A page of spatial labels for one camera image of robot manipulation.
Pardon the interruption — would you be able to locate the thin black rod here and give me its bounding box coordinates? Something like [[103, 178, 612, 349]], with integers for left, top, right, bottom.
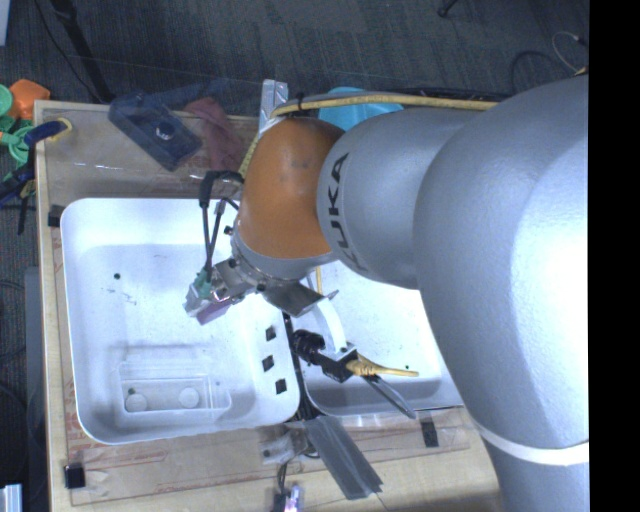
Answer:
[[281, 310, 308, 420]]

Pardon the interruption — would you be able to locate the clear plastic container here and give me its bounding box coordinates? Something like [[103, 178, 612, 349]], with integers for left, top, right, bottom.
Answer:
[[117, 360, 233, 427]]

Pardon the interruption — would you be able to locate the blue plate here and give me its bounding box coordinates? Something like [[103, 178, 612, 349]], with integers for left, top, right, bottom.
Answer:
[[316, 86, 405, 134]]

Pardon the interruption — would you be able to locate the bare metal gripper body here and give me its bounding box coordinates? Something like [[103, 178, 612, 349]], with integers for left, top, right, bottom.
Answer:
[[183, 257, 267, 327]]

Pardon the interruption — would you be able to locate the white plastic tray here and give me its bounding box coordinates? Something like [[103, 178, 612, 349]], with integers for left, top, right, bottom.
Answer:
[[59, 196, 302, 447], [298, 259, 467, 419]]

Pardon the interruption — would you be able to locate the black cylinder on white bracket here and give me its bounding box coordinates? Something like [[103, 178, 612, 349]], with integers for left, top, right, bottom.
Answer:
[[291, 287, 360, 385]]

